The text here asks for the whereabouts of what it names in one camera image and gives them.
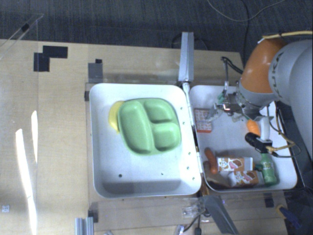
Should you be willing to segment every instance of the white tray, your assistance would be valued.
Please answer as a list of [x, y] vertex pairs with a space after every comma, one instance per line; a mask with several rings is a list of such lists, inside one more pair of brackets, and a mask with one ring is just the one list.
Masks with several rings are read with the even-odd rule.
[[[198, 85], [191, 89], [190, 100], [193, 108], [210, 109], [217, 100], [217, 96], [222, 92], [223, 86], [206, 86]], [[228, 93], [235, 92], [235, 87], [229, 87]], [[275, 115], [275, 105], [272, 103], [269, 108], [270, 116]], [[261, 111], [261, 114], [267, 114], [266, 108]], [[271, 121], [273, 126], [277, 128], [276, 121]], [[218, 119], [212, 121], [211, 133], [197, 133], [199, 149], [202, 161], [207, 158], [204, 155], [204, 149], [209, 147], [215, 156], [233, 155], [237, 157], [252, 157], [257, 164], [261, 160], [261, 155], [252, 146], [245, 141], [247, 133], [245, 121], [233, 123], [231, 117], [223, 113]], [[270, 139], [273, 141], [274, 147], [286, 145], [286, 141], [278, 135], [277, 132], [270, 131]], [[290, 156], [290, 151], [284, 149], [278, 151], [280, 155]], [[278, 190], [291, 189], [297, 183], [297, 174], [291, 158], [276, 158], [273, 157], [275, 173], [278, 178], [278, 184], [266, 188], [249, 188], [249, 189], [226, 189], [219, 191], [256, 191], [256, 190]]]
[[[130, 152], [108, 123], [116, 101], [162, 98], [174, 107], [181, 144], [164, 154]], [[90, 94], [93, 181], [102, 197], [190, 195], [201, 186], [198, 160], [184, 92], [172, 85], [97, 84]]]

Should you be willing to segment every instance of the gray carpet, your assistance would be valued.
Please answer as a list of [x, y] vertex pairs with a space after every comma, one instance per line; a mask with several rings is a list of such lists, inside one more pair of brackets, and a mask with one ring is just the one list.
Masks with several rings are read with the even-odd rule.
[[[244, 1], [253, 15], [280, 0]], [[240, 0], [211, 2], [233, 18], [247, 17]], [[219, 15], [207, 0], [0, 0], [0, 38], [21, 26], [21, 15], [44, 13], [42, 41], [171, 47], [177, 34], [193, 31], [201, 39], [196, 49], [239, 51], [246, 61], [262, 33], [312, 29], [312, 7], [313, 0], [287, 0], [263, 11], [249, 22], [244, 50], [247, 22]]]

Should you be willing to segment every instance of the metal clamp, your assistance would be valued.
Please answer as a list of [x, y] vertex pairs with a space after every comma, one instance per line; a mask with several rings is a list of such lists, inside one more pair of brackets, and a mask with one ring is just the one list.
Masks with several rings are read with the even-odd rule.
[[194, 42], [193, 32], [182, 33], [178, 82], [194, 80]]
[[75, 235], [93, 235], [93, 217], [75, 219]]

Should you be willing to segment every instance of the wooden table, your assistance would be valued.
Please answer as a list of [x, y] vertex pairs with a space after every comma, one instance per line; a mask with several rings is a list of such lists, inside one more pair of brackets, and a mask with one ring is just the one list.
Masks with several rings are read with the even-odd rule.
[[[33, 71], [34, 52], [42, 52], [44, 45], [68, 47], [68, 57], [50, 58], [50, 72], [37, 73]], [[0, 135], [0, 202], [1, 205], [10, 205], [10, 212], [1, 213], [0, 234], [31, 234], [27, 200], [16, 157], [15, 132], [23, 129], [25, 149], [32, 150], [30, 116], [34, 110], [38, 111], [39, 123], [38, 163], [32, 152], [26, 153], [26, 157], [37, 209], [37, 234], [74, 234], [75, 218], [86, 218], [95, 200], [99, 201], [99, 206], [111, 211], [125, 205], [123, 200], [106, 202], [90, 191], [92, 175], [88, 173], [91, 164], [88, 163], [88, 119], [84, 100], [88, 63], [102, 59], [105, 82], [156, 83], [166, 80], [166, 83], [174, 83], [179, 69], [179, 54], [177, 49], [31, 41], [17, 42], [10, 49], [0, 60], [1, 126], [4, 130]], [[192, 85], [223, 85], [221, 56], [227, 56], [235, 65], [242, 66], [238, 53], [197, 50]], [[230, 84], [234, 85], [239, 76], [229, 70], [229, 78]], [[287, 234], [283, 219], [274, 208], [265, 208], [263, 200], [258, 202], [247, 195], [224, 198], [228, 199], [230, 216], [237, 217], [234, 223], [241, 234]], [[274, 200], [275, 204], [285, 203], [279, 194], [274, 196]], [[136, 206], [136, 201], [126, 200], [132, 207]], [[149, 201], [157, 203], [158, 199]], [[122, 222], [123, 217], [115, 210], [116, 216], [111, 213], [111, 219], [95, 224], [98, 230], [95, 234], [102, 235], [105, 229], [112, 229], [114, 235], [172, 235], [177, 222], [190, 221], [177, 214], [181, 207], [175, 201], [177, 199], [172, 201], [175, 211], [167, 213], [173, 219], [162, 227], [144, 228], [144, 222], [140, 220], [143, 212], [134, 208], [128, 213], [131, 222]], [[159, 223], [159, 218], [162, 220], [160, 215], [148, 215], [151, 223], [146, 226]], [[202, 234], [219, 234], [212, 219], [201, 227]], [[193, 234], [193, 230], [190, 229], [188, 234]]]

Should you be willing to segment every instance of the wire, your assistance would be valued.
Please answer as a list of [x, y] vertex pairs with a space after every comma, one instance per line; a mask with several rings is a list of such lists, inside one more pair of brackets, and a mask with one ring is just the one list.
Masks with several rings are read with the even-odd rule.
[[[245, 3], [244, 0], [240, 0], [244, 7], [245, 7], [245, 10], [246, 10], [246, 17], [249, 18], [249, 10], [248, 10], [248, 7]], [[247, 39], [247, 35], [248, 35], [248, 31], [249, 31], [249, 21], [247, 21], [247, 24], [246, 24], [246, 31], [245, 31], [245, 36], [244, 36], [244, 44], [243, 44], [243, 61], [245, 62], [246, 61], [246, 39]]]
[[233, 62], [232, 62], [229, 58], [227, 58], [227, 57], [221, 57], [221, 60], [222, 60], [223, 62], [227, 62], [227, 64], [228, 64], [234, 71], [238, 72], [239, 74], [242, 74], [242, 73], [244, 72], [243, 70], [241, 70], [240, 68], [238, 68], [237, 66], [235, 66], [235, 65], [233, 64]]
[[258, 16], [262, 11], [272, 7], [272, 6], [275, 6], [275, 5], [278, 5], [282, 2], [284, 2], [286, 0], [281, 0], [279, 2], [276, 2], [276, 3], [273, 3], [271, 5], [268, 5], [268, 6], [265, 6], [264, 8], [262, 8], [261, 10], [259, 10], [256, 14], [254, 14], [252, 17], [248, 18], [248, 19], [243, 19], [243, 20], [238, 20], [238, 19], [234, 19], [234, 18], [231, 18], [225, 14], [223, 14], [221, 11], [219, 11], [217, 8], [215, 8], [211, 3], [210, 3], [210, 0], [207, 0], [207, 2], [209, 3], [209, 5], [212, 7], [212, 9], [214, 9], [217, 13], [221, 14], [222, 16], [226, 17], [227, 19], [229, 20], [232, 20], [232, 21], [235, 21], [235, 22], [246, 22], [246, 21], [250, 21], [252, 19], [254, 19], [256, 16]]
[[[296, 156], [298, 156], [300, 153], [301, 153], [301, 149], [300, 147], [292, 140], [290, 140], [284, 133], [283, 131], [281, 130], [280, 128], [280, 124], [279, 124], [279, 120], [278, 120], [278, 106], [276, 105], [276, 113], [275, 113], [275, 118], [276, 118], [276, 124], [277, 124], [277, 129], [271, 124], [271, 122], [269, 122], [271, 128], [273, 130], [275, 130], [276, 132], [278, 132], [279, 135], [281, 135], [283, 137], [284, 140], [286, 140], [287, 142], [287, 145], [284, 145], [284, 146], [281, 146], [281, 147], [273, 147], [273, 146], [266, 146], [266, 149], [268, 150], [268, 152], [273, 155], [274, 157], [277, 157], [277, 158], [294, 158]], [[276, 153], [276, 151], [278, 150], [282, 150], [282, 149], [286, 149], [286, 148], [291, 148], [293, 146], [296, 146], [299, 150], [299, 152], [295, 155], [292, 155], [292, 156], [281, 156], [281, 155], [278, 155]]]
[[223, 101], [225, 100], [225, 96], [228, 90], [228, 85], [229, 85], [229, 81], [228, 81], [228, 62], [226, 59], [223, 59], [223, 57], [221, 58], [221, 60], [223, 61], [223, 67], [225, 70], [225, 82], [224, 82], [224, 88], [223, 91], [218, 95], [217, 99], [218, 99], [218, 104], [222, 104]]
[[298, 35], [313, 35], [313, 31], [311, 30], [292, 31], [292, 32], [285, 32], [281, 34], [278, 33], [274, 35], [265, 35], [265, 36], [262, 36], [262, 38], [273, 39], [273, 38], [290, 37], [290, 36], [298, 36]]
[[201, 221], [201, 215], [199, 215], [199, 218], [198, 218], [198, 228], [200, 227], [200, 221]]
[[200, 216], [201, 216], [202, 214], [204, 214], [205, 212], [206, 212], [206, 210], [204, 210], [203, 212], [199, 213], [199, 214], [191, 221], [190, 225], [188, 225], [186, 228], [184, 228], [184, 231], [183, 231], [183, 232], [188, 231], [188, 230], [190, 229], [190, 227], [192, 227], [192, 225], [196, 222], [196, 220], [197, 220], [198, 218], [200, 218]]

